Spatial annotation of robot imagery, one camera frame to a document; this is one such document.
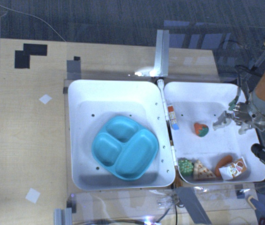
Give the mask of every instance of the pizza slice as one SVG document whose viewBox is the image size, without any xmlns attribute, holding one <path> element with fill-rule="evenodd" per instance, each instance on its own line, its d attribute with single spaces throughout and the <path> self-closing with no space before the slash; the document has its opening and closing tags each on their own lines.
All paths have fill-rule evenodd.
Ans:
<svg viewBox="0 0 265 225">
<path fill-rule="evenodd" d="M 213 179 L 216 178 L 216 176 L 215 174 L 213 174 L 211 170 L 209 170 L 199 160 L 197 160 L 194 164 L 193 178 L 194 180 L 203 180 L 203 179 Z"/>
</svg>

